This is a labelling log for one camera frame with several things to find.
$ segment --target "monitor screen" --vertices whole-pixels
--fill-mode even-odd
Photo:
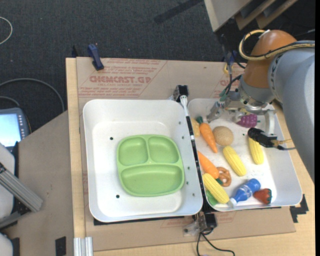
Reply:
[[[5,147],[13,147],[20,140],[17,114],[0,114],[0,143]]]

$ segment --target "black clip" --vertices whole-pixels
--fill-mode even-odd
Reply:
[[[100,60],[100,56],[98,53],[98,48],[94,45],[94,44],[89,44],[88,46],[88,54],[90,57],[93,58],[93,66],[94,68],[98,71],[98,70],[103,70],[105,67],[102,64],[101,60]]]
[[[180,102],[180,96],[189,96],[188,85],[177,85],[173,91],[173,99],[176,102]]]

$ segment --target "blue clamp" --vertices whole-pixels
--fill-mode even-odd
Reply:
[[[102,62],[100,60],[98,48],[92,43],[89,44],[89,46],[88,46],[88,54],[90,57],[93,58],[92,64],[97,71],[103,70],[105,68],[105,66],[102,64]]]
[[[230,67],[232,69],[234,63],[235,63],[235,57],[237,55],[237,52],[233,50],[232,52],[228,51],[225,53],[222,61],[225,62],[223,72],[226,74],[229,74],[228,68]]]

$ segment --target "toy carrot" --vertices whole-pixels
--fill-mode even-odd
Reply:
[[[207,174],[210,174],[213,178],[217,179],[219,177],[219,171],[217,167],[199,151],[198,151],[198,157],[199,157],[200,165],[203,168],[203,171]]]
[[[218,148],[216,144],[216,139],[214,136],[214,133],[211,130],[211,127],[208,123],[205,123],[201,116],[199,116],[196,121],[199,123],[199,130],[206,141],[206,143],[209,145],[209,147],[213,150],[214,153],[218,153]]]

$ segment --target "white tray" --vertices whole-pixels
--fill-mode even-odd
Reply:
[[[191,118],[202,116],[203,121],[207,122],[206,116],[210,113],[210,109],[219,99],[197,98],[193,99],[188,104],[188,111]],[[217,211],[232,211],[244,209],[257,209],[268,207],[293,206],[300,203],[302,199],[302,190],[300,183],[293,166],[290,154],[287,150],[278,150],[275,148],[262,147],[264,153],[264,163],[257,165],[253,162],[248,145],[248,128],[242,127],[233,121],[233,113],[223,111],[221,116],[209,123],[213,129],[216,126],[226,126],[230,128],[234,135],[234,141],[231,146],[239,154],[243,161],[247,174],[239,177],[232,171],[223,155],[223,146],[218,146],[218,153],[214,153],[207,145],[205,140],[199,136],[195,138],[196,148],[208,157],[216,167],[225,167],[230,171],[232,182],[229,187],[225,187],[227,194],[232,197],[237,188],[251,178],[256,178],[261,189],[268,188],[272,191],[271,204],[263,204],[253,196],[246,201],[241,201],[236,207],[231,207],[228,204],[211,205]],[[256,128],[263,131],[266,130],[266,121],[263,115],[258,116]],[[284,140],[277,115],[274,118],[274,134],[278,140]]]
[[[203,197],[183,107],[172,100],[94,99],[83,108],[89,208],[101,222],[190,216]],[[117,145],[134,135],[163,135],[177,145],[185,182],[172,194],[140,197],[122,188]]]

